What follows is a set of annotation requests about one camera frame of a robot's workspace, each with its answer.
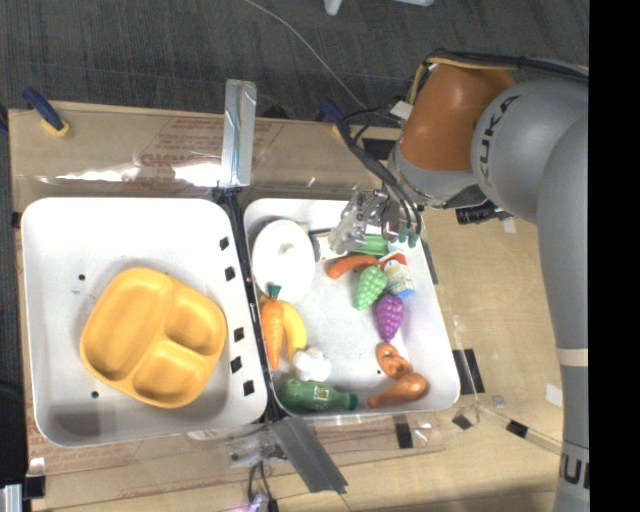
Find yellow divided plate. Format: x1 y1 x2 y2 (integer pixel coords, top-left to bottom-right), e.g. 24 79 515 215
79 266 229 410

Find green grapes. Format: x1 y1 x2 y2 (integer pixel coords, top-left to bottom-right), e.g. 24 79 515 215
353 264 389 313

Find brown pretzel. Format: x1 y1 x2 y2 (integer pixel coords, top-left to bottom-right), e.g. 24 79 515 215
374 341 413 380

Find white cauliflower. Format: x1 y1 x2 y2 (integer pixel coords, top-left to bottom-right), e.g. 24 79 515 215
291 346 333 384

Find yellow banana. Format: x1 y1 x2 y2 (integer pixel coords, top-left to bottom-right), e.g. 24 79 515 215
278 299 309 362

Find purple grapes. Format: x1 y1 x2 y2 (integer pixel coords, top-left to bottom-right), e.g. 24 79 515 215
374 293 406 344

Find black cylinder on white bracket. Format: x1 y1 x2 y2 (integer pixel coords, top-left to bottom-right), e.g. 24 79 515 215
454 199 517 234

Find brown cardboard board red print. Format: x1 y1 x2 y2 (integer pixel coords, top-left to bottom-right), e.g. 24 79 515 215
7 99 449 512

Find white plastic tray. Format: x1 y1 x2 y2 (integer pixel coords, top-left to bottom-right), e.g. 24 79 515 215
242 197 462 419
19 196 269 448

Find green cucumber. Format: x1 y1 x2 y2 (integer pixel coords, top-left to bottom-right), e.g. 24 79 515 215
357 234 392 257

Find orange carrot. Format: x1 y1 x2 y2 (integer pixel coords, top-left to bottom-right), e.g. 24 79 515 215
260 283 287 372

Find green bottle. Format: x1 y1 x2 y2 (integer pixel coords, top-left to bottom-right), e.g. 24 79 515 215
276 377 360 415

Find brown chicken drumstick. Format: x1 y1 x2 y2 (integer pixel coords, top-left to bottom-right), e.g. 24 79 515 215
366 372 430 410

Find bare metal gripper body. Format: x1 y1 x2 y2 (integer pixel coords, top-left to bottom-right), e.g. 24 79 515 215
341 188 402 237

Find orange sausage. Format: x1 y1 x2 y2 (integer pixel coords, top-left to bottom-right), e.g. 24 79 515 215
326 253 380 281

